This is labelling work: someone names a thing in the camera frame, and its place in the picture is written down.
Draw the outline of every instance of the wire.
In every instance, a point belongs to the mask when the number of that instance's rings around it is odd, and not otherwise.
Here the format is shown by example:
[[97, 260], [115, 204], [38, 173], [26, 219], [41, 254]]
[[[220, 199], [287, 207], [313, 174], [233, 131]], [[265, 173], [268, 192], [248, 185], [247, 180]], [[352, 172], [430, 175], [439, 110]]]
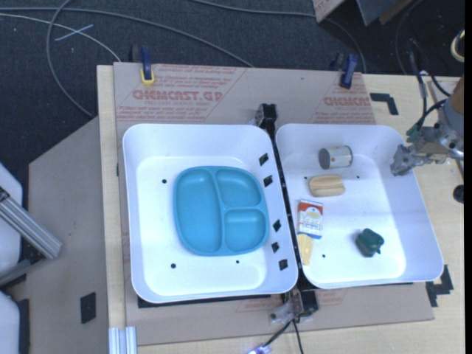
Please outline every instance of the wire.
[[426, 99], [427, 97], [426, 87], [425, 87], [425, 83], [423, 82], [423, 78], [421, 77], [420, 70], [418, 69], [418, 66], [416, 64], [416, 58], [414, 56], [413, 50], [411, 49], [412, 44], [415, 44], [415, 40], [411, 38], [410, 41], [408, 42], [409, 60], [410, 60], [410, 65], [412, 66], [412, 69], [413, 69], [413, 73], [418, 80], [418, 84], [420, 84], [421, 98], [423, 99], [423, 114], [425, 114], [426, 109], [428, 107], [428, 101]]
[[[36, 18], [36, 17], [29, 17], [28, 15], [11, 15], [9, 13], [0, 13], [0, 15], [2, 16], [5, 16], [5, 17], [12, 17], [12, 18], [22, 18], [22, 19], [25, 19], [25, 20], [30, 20], [30, 21], [35, 21], [35, 22], [41, 22], [42, 24], [49, 24], [49, 21], [46, 21], [46, 20], [41, 20], [39, 18]], [[61, 25], [61, 24], [55, 24], [56, 27], [62, 27], [63, 29], [66, 29], [66, 30], [69, 30], [70, 32], [74, 32], [74, 33], [77, 33], [77, 34], [80, 34], [80, 35], [83, 35], [84, 37], [92, 40], [93, 42], [95, 42], [96, 44], [100, 45], [101, 47], [103, 47], [105, 50], [107, 50], [108, 52], [110, 52], [110, 54], [112, 54], [115, 59], [117, 59], [119, 62], [121, 62], [121, 59], [119, 58], [119, 56], [116, 54], [116, 52], [114, 52], [112, 49], [110, 49], [108, 46], [106, 46], [104, 43], [98, 41], [96, 38], [88, 35], [88, 34], [85, 34], [84, 32], [80, 32], [80, 31], [77, 31], [76, 29], [72, 29], [71, 27], [66, 27], [64, 25]]]
[[298, 331], [298, 327], [296, 326], [296, 321], [295, 319], [292, 320], [294, 323], [294, 328], [295, 328], [295, 333], [296, 333], [296, 340], [298, 341], [298, 347], [300, 349], [300, 354], [303, 354], [303, 347], [302, 347], [302, 339], [300, 338], [300, 332]]
[[[132, 20], [132, 21], [136, 21], [136, 22], [141, 22], [141, 23], [144, 23], [144, 24], [149, 24], [149, 25], [153, 25], [155, 27], [160, 27], [162, 29], [165, 29], [165, 30], [169, 30], [169, 31], [172, 31], [172, 32], [175, 32], [175, 33], [178, 33], [180, 35], [184, 35], [184, 36], [187, 36], [188, 38], [191, 38], [193, 40], [196, 40], [196, 41], [199, 41], [203, 44], [206, 44], [218, 51], [221, 51], [227, 55], [229, 55], [230, 57], [240, 61], [242, 64], [245, 64], [246, 66], [248, 67], [254, 67], [252, 64], [250, 64], [249, 62], [247, 62], [246, 60], [242, 59], [241, 57], [235, 55], [235, 54], [232, 54], [231, 52], [229, 52], [228, 50], [225, 50], [224, 48], [222, 47], [219, 47], [215, 44], [212, 44], [211, 42], [208, 42], [202, 38], [199, 38], [195, 35], [191, 35], [187, 32], [184, 32], [184, 31], [181, 31], [179, 29], [175, 29], [175, 28], [172, 28], [172, 27], [168, 27], [166, 25], [162, 25], [162, 24], [157, 24], [156, 22], [152, 22], [152, 21], [148, 21], [148, 20], [144, 20], [144, 19], [141, 19], [141, 18], [136, 18], [136, 17], [132, 17], [132, 16], [129, 16], [129, 15], [123, 15], [123, 14], [120, 14], [120, 13], [111, 13], [111, 12], [106, 12], [106, 11], [101, 11], [101, 10], [85, 10], [85, 9], [71, 9], [71, 8], [66, 8], [70, 3], [72, 3], [74, 0], [66, 0], [64, 3], [62, 3], [62, 5], [59, 7], [59, 8], [43, 8], [43, 7], [15, 7], [15, 8], [0, 8], [0, 10], [54, 10], [55, 11], [55, 14], [53, 15], [52, 17], [52, 20], [49, 22], [49, 29], [48, 29], [48, 32], [47, 32], [47, 36], [46, 36], [46, 58], [47, 58], [47, 63], [48, 63], [48, 66], [49, 66], [49, 70], [53, 76], [53, 78], [55, 79], [55, 82], [57, 83], [57, 85], [59, 86], [60, 90], [66, 95], [66, 97], [74, 104], [76, 105], [85, 115], [89, 116], [89, 117], [93, 117], [94, 115], [90, 112], [88, 112], [86, 109], [84, 109], [77, 101], [75, 101], [75, 99], [67, 92], [67, 90], [64, 88], [63, 84], [60, 82], [56, 72], [55, 72], [55, 68], [52, 64], [52, 58], [51, 58], [51, 34], [52, 34], [52, 28], [54, 27], [55, 25], [55, 22], [56, 20], [58, 19], [58, 16], [60, 15], [61, 12], [63, 11], [72, 11], [72, 12], [87, 12], [87, 13], [97, 13], [97, 14], [102, 14], [102, 15], [110, 15], [110, 16], [114, 16], [114, 17], [119, 17], [119, 18], [126, 18], [128, 20]], [[196, 3], [199, 3], [199, 4], [204, 4], [204, 5], [207, 5], [207, 6], [210, 6], [210, 7], [217, 7], [217, 8], [221, 8], [221, 9], [225, 9], [225, 10], [233, 10], [233, 11], [236, 11], [236, 12], [242, 12], [242, 13], [251, 13], [251, 14], [262, 14], [262, 15], [283, 15], [283, 16], [298, 16], [298, 17], [308, 17], [308, 18], [316, 18], [316, 15], [314, 14], [310, 14], [310, 13], [298, 13], [298, 12], [277, 12], [277, 11], [269, 11], [269, 10], [250, 10], [250, 9], [244, 9], [244, 8], [238, 8], [238, 7], [230, 7], [230, 6], [226, 6], [226, 5], [222, 5], [222, 4], [217, 4], [217, 3], [212, 3], [210, 1], [204, 1], [204, 0], [188, 0], [188, 1], [193, 1], [193, 2], [196, 2]], [[353, 36], [351, 36], [351, 34], [345, 29], [343, 28], [342, 25], [336, 23], [335, 21], [332, 21], [332, 20], [326, 20], [327, 22], [331, 23], [332, 25], [335, 25], [337, 26], [340, 30], [342, 30], [344, 33], [347, 34], [347, 36], [350, 38], [350, 40], [354, 43], [354, 46], [356, 47], [358, 53], [359, 53], [359, 56], [361, 58], [361, 62], [363, 64], [363, 69], [364, 69], [364, 73], [366, 73], [366, 62], [365, 62], [365, 58], [364, 58], [364, 54], [362, 53], [361, 51], [361, 48], [360, 46], [357, 44], [356, 40], [354, 39]]]
[[[421, 58], [423, 59], [423, 62], [424, 62], [424, 64], [425, 64], [426, 68], [427, 68], [427, 69], [430, 69], [431, 66], [430, 66], [430, 64], [429, 64], [429, 62], [428, 62], [428, 58], [426, 57], [426, 55], [425, 55], [425, 53], [424, 53], [424, 51], [423, 51], [423, 48], [420, 46], [420, 44], [419, 44], [414, 38], [410, 38], [410, 39], [409, 39], [409, 42], [408, 42], [408, 45], [411, 45], [411, 44], [413, 44], [413, 45], [418, 49], [418, 51], [420, 52]], [[414, 55], [412, 54], [412, 50], [410, 49], [410, 50], [409, 50], [409, 58], [410, 58], [410, 63], [411, 63], [411, 65], [412, 65], [412, 69], [413, 69], [414, 73], [417, 74], [417, 77], [421, 78], [421, 73], [420, 73], [419, 69], [417, 68], [416, 62], [415, 62], [414, 60], [412, 60], [412, 56], [414, 56]], [[433, 74], [430, 74], [430, 73], [428, 72], [428, 75], [429, 75], [429, 77], [431, 78], [433, 84], [436, 86], [436, 88], [439, 89], [439, 91], [440, 91], [441, 93], [443, 93], [445, 96], [448, 96], [448, 97], [451, 95], [451, 93], [449, 93], [448, 91], [446, 91], [446, 90], [441, 86], [441, 84], [439, 84], [439, 82], [437, 81], [437, 78], [436, 78]]]
[[416, 8], [418, 5], [420, 5], [421, 3], [423, 3], [423, 1], [425, 1], [425, 0], [417, 0], [417, 1], [405, 12], [405, 14], [404, 14], [403, 17], [401, 18], [400, 22], [398, 23], [397, 30], [395, 31], [395, 55], [396, 55], [396, 58], [397, 58], [397, 62], [398, 62], [398, 64], [400, 65], [400, 68], [401, 68], [401, 70], [402, 70], [402, 72], [403, 72], [404, 74], [408, 74], [408, 72], [406, 72], [405, 67], [403, 66], [403, 62], [402, 62], [402, 60], [401, 60], [400, 50], [399, 50], [399, 46], [398, 46], [398, 39], [399, 39], [399, 36], [400, 36], [400, 29], [401, 29], [401, 27], [403, 26], [403, 24], [405, 23], [405, 20], [408, 18], [409, 14], [413, 11], [413, 9]]
[[280, 329], [277, 333], [275, 333], [263, 346], [268, 346], [272, 342], [274, 342], [276, 339], [278, 339], [280, 335], [287, 330], [287, 328], [290, 326], [291, 323], [292, 323], [292, 320], [290, 320], [287, 324], [285, 324], [284, 327]]
[[415, 124], [418, 131], [422, 128], [422, 126], [423, 126], [423, 124], [424, 124], [424, 122], [425, 122], [426, 117], [427, 117], [432, 111], [434, 111], [434, 110], [436, 110], [436, 109], [439, 109], [441, 106], [443, 106], [446, 101], [447, 101], [447, 100], [443, 100], [443, 101], [439, 101], [438, 103], [435, 103], [433, 106], [431, 106], [431, 107], [421, 116], [421, 118], [419, 118], [419, 120], [418, 120], [418, 121], [416, 122], [416, 124]]
[[285, 324], [283, 328], [280, 329], [278, 332], [276, 332], [264, 345], [262, 345], [262, 347], [266, 347], [270, 345], [272, 342], [274, 342], [276, 339], [278, 339], [282, 335], [282, 333], [284, 333], [287, 330], [287, 328], [290, 326], [290, 324], [292, 323], [294, 324], [294, 327], [295, 327], [296, 340], [298, 341], [298, 347], [300, 349], [300, 353], [303, 354], [302, 340], [300, 338], [300, 333], [298, 331], [298, 327], [296, 326], [295, 319], [290, 320], [287, 324]]

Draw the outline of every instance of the blue divided plate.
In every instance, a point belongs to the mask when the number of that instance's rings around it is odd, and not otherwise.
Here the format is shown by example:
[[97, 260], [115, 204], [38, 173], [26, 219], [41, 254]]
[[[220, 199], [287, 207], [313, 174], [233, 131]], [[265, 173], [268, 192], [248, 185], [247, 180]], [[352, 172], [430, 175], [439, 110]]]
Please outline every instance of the blue divided plate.
[[196, 254], [229, 256], [260, 248], [268, 237], [264, 193], [235, 167], [193, 167], [176, 179], [173, 212], [181, 242]]

